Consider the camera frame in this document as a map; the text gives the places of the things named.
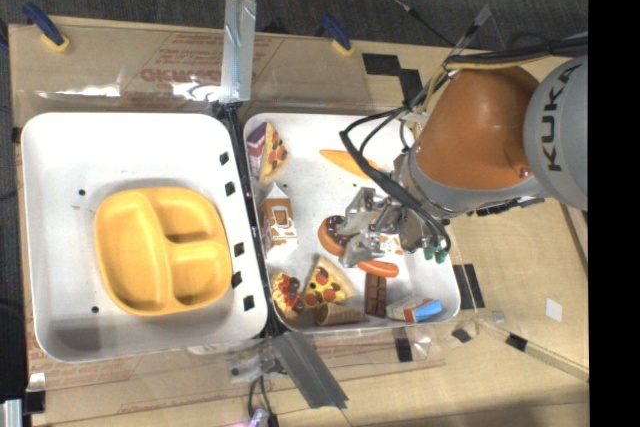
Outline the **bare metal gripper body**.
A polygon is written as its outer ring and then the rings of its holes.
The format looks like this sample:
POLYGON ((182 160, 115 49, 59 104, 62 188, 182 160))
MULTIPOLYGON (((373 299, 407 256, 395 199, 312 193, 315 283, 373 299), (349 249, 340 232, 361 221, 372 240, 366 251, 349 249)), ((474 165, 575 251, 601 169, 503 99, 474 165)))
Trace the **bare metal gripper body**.
POLYGON ((393 161, 388 195, 402 209, 399 221, 401 246, 409 253, 426 249, 434 242, 434 226, 424 214, 432 216, 434 206, 429 200, 428 177, 422 172, 412 153, 403 153, 393 161))

